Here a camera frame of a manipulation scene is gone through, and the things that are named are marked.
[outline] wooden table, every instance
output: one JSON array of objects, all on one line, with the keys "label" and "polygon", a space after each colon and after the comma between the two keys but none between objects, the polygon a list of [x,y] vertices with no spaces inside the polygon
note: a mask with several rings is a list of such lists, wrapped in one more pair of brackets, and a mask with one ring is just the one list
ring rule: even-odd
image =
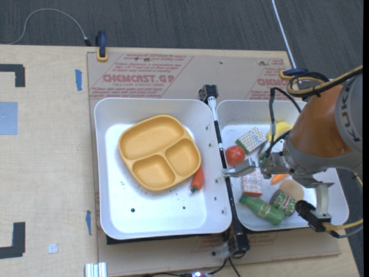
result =
[{"label": "wooden table", "polygon": [[[115,51],[263,56],[272,51]],[[13,223],[25,222],[25,253],[0,259],[3,276],[83,276],[98,263],[95,195],[86,53],[94,47],[0,46],[1,64],[22,64],[25,87],[14,73],[0,72],[0,103],[17,102],[17,134],[0,134],[0,247],[12,245]],[[82,72],[76,89],[75,70]],[[91,235],[86,213],[91,212]],[[58,244],[58,253],[49,253]],[[341,254],[291,261],[238,265],[241,276],[358,276],[347,239]],[[225,267],[216,276],[235,276]]]}]

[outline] cardboard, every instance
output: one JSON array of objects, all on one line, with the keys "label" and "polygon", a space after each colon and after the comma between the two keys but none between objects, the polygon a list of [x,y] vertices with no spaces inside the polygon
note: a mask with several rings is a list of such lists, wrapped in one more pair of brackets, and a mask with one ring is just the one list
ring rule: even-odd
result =
[{"label": "cardboard", "polygon": [[[107,62],[87,54],[91,112],[93,167],[99,262],[108,263],[109,276],[128,276],[220,266],[211,251],[223,243],[221,234],[177,239],[147,239],[107,245],[99,222],[99,186],[93,109],[107,97],[194,99],[205,84],[215,84],[217,101],[268,100],[271,87],[285,89],[281,69],[289,69],[286,57],[228,57],[187,54],[110,52]],[[302,259],[339,254],[337,240],[311,229],[249,235],[251,249],[235,264]]]}]

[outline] blue square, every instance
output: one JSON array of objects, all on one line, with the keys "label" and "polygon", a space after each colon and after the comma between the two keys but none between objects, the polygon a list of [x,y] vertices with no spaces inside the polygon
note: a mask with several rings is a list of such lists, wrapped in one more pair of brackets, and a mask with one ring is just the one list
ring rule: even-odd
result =
[{"label": "blue square", "polygon": [[0,134],[18,134],[18,103],[0,102]]}]

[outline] dark gray floor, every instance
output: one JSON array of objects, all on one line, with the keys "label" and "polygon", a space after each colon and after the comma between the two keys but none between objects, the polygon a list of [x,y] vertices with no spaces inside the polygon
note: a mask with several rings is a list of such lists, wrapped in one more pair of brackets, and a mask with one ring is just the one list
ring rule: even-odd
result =
[{"label": "dark gray floor", "polygon": [[[335,78],[363,64],[364,0],[274,0],[291,60]],[[108,46],[286,50],[272,0],[0,0],[0,43],[16,41],[33,11],[54,8],[73,16],[93,43]],[[78,26],[57,12],[38,12],[18,44],[83,46]],[[363,212],[360,189],[339,171],[350,207]],[[349,238],[364,276],[363,232]]]}]

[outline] blue tape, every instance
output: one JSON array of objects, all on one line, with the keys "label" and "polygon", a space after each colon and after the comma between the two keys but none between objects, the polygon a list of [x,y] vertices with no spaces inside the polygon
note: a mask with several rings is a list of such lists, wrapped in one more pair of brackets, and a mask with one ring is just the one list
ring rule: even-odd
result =
[{"label": "blue tape", "polygon": [[80,70],[75,70],[76,72],[76,84],[77,84],[77,90],[82,90],[82,72]]},{"label": "blue tape", "polygon": [[0,134],[18,134],[18,103],[0,102]]},{"label": "blue tape", "polygon": [[87,228],[88,228],[88,234],[91,234],[91,211],[87,210],[86,212],[86,223],[87,223]]}]

